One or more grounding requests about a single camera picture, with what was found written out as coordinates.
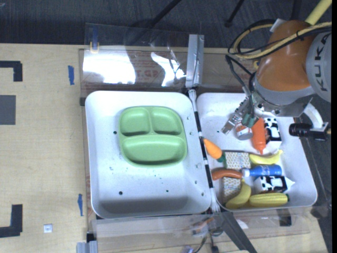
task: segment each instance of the black cable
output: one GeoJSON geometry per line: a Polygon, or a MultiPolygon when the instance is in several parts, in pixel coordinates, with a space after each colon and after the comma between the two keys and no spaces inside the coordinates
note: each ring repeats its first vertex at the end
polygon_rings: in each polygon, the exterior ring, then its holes
{"type": "Polygon", "coordinates": [[[253,119],[255,117],[255,107],[254,107],[252,95],[249,96],[249,106],[250,106],[251,118],[253,119]]]}
{"type": "Polygon", "coordinates": [[[248,70],[248,69],[246,69],[241,63],[239,63],[237,60],[235,60],[234,58],[232,58],[232,57],[230,57],[230,56],[228,56],[229,57],[229,59],[231,60],[231,61],[233,61],[235,64],[237,64],[241,69],[243,69],[244,70],[244,72],[246,72],[249,76],[251,76],[252,75],[252,73],[248,70]]]}
{"type": "MultiPolygon", "coordinates": [[[[278,48],[272,50],[271,52],[269,52],[269,53],[267,53],[267,54],[265,54],[265,55],[260,56],[259,58],[263,58],[263,57],[265,57],[265,56],[267,56],[267,55],[269,55],[269,54],[272,54],[272,53],[278,51],[279,49],[281,49],[281,48],[283,48],[283,47],[285,47],[285,46],[287,46],[287,45],[289,45],[289,44],[291,44],[291,43],[293,43],[293,42],[295,42],[295,41],[297,41],[297,40],[303,40],[304,37],[311,36],[311,35],[314,35],[314,34],[326,33],[326,32],[330,32],[330,31],[332,31],[332,28],[331,28],[331,27],[317,28],[317,29],[315,29],[315,30],[308,31],[308,32],[304,33],[303,35],[297,36],[296,38],[294,38],[294,39],[292,39],[292,40],[290,40],[290,41],[288,41],[288,42],[282,44],[281,46],[279,46],[278,48]]],[[[244,52],[241,52],[241,51],[240,51],[240,48],[239,48],[239,45],[238,45],[238,46],[237,46],[238,52],[233,53],[233,52],[231,52],[231,48],[232,48],[234,42],[236,41],[236,39],[232,42],[232,44],[231,44],[230,47],[228,48],[228,53],[229,53],[229,54],[233,54],[233,55],[236,55],[236,54],[249,54],[249,53],[252,53],[252,52],[256,52],[256,51],[263,50],[264,48],[266,48],[266,47],[268,47],[268,46],[270,46],[270,45],[272,45],[272,44],[275,44],[275,43],[277,43],[277,42],[279,42],[279,41],[284,40],[284,38],[283,38],[283,39],[281,39],[281,40],[273,41],[273,42],[271,42],[271,43],[268,43],[268,44],[265,44],[265,45],[263,45],[263,46],[260,46],[260,47],[257,47],[257,48],[254,48],[254,49],[251,49],[251,50],[248,50],[248,51],[244,51],[244,52]]]]}
{"type": "Polygon", "coordinates": [[[216,228],[216,229],[210,230],[210,234],[211,234],[213,237],[218,237],[218,236],[220,236],[222,233],[223,233],[223,229],[222,229],[222,228],[216,228]]]}
{"type": "Polygon", "coordinates": [[[200,251],[200,249],[203,247],[203,245],[205,244],[206,240],[207,240],[207,236],[202,238],[202,241],[201,241],[199,247],[196,250],[194,250],[192,253],[198,253],[200,251]]]}
{"type": "Polygon", "coordinates": [[[234,70],[234,66],[233,66],[233,63],[232,63],[233,59],[228,55],[226,55],[225,58],[226,58],[227,64],[229,65],[230,70],[231,70],[232,74],[234,75],[234,77],[237,79],[238,82],[240,82],[242,87],[246,87],[245,83],[242,81],[242,79],[239,77],[239,75],[234,70]]]}
{"type": "Polygon", "coordinates": [[[231,45],[228,47],[228,53],[230,52],[230,49],[232,48],[233,44],[235,43],[235,41],[243,34],[245,33],[246,31],[250,30],[251,28],[254,28],[256,26],[260,26],[260,25],[266,25],[266,24],[274,24],[276,22],[276,20],[272,20],[272,19],[265,19],[265,20],[260,20],[260,21],[257,21],[253,24],[251,24],[250,26],[248,26],[241,34],[239,34],[234,40],[233,42],[231,43],[231,45]]]}
{"type": "Polygon", "coordinates": [[[249,82],[248,82],[248,88],[249,88],[249,91],[251,91],[251,93],[253,92],[254,90],[254,87],[253,87],[253,79],[256,75],[256,71],[254,73],[252,73],[252,75],[250,76],[249,78],[249,82]]]}
{"type": "Polygon", "coordinates": [[[214,245],[214,241],[213,241],[213,237],[212,237],[212,233],[210,232],[210,238],[211,238],[211,251],[212,253],[219,253],[219,248],[217,246],[214,245]]]}

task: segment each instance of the orange carrot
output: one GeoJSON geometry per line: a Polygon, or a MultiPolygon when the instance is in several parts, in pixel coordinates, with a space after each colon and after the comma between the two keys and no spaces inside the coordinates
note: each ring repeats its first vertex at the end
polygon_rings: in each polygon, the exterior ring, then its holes
{"type": "Polygon", "coordinates": [[[204,144],[207,153],[214,159],[219,159],[222,156],[222,150],[213,142],[204,138],[204,144]]]}

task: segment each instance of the blue tape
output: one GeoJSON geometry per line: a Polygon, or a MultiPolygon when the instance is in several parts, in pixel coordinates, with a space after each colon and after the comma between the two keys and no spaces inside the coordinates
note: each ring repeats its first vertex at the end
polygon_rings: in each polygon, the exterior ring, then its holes
{"type": "Polygon", "coordinates": [[[83,216],[83,200],[82,200],[82,194],[78,194],[77,199],[78,207],[80,209],[81,217],[83,216]]]}
{"type": "Polygon", "coordinates": [[[74,74],[74,67],[69,65],[68,66],[68,77],[70,81],[70,85],[74,85],[74,79],[75,79],[75,74],[74,74]]]}
{"type": "Polygon", "coordinates": [[[93,50],[97,50],[98,47],[98,28],[96,25],[93,27],[93,50]]]}

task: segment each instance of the yellow corn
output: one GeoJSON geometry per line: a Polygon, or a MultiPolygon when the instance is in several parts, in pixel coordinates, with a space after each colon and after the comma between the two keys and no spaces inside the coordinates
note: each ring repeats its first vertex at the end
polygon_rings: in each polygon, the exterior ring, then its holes
{"type": "Polygon", "coordinates": [[[251,195],[249,203],[255,207],[276,207],[288,202],[288,196],[284,193],[271,192],[251,195]]]}

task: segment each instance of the yellow cable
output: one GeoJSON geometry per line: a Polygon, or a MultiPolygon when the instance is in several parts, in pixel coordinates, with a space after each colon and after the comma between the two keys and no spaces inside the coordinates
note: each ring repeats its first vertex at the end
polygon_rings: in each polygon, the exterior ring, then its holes
{"type": "MultiPolygon", "coordinates": [[[[257,29],[260,29],[260,28],[265,28],[265,27],[270,27],[271,25],[267,24],[267,25],[260,25],[260,26],[256,26],[252,29],[249,29],[247,31],[245,31],[240,37],[237,38],[237,40],[235,41],[235,43],[233,44],[233,51],[234,53],[237,53],[237,46],[239,45],[240,41],[245,37],[247,36],[250,32],[254,31],[254,30],[257,30],[257,29]]],[[[313,30],[316,30],[316,29],[319,29],[319,28],[324,28],[324,27],[328,27],[328,26],[332,26],[332,22],[325,22],[325,23],[320,23],[320,24],[316,24],[316,25],[313,25],[313,26],[310,26],[308,28],[305,28],[303,30],[300,30],[298,31],[297,33],[277,42],[275,45],[273,45],[272,47],[260,52],[260,53],[257,53],[257,54],[248,54],[248,55],[243,55],[243,54],[236,54],[237,57],[239,58],[243,58],[243,59],[255,59],[255,58],[259,58],[259,57],[262,57],[262,56],[266,56],[268,55],[269,53],[271,53],[272,51],[274,51],[275,49],[279,48],[280,46],[286,44],[287,42],[297,38],[297,37],[300,37],[301,35],[307,33],[307,32],[310,32],[310,31],[313,31],[313,30]]]]}
{"type": "Polygon", "coordinates": [[[314,10],[310,13],[310,15],[306,18],[306,22],[314,25],[318,22],[318,20],[322,17],[324,12],[331,6],[332,0],[320,0],[314,10]]]}

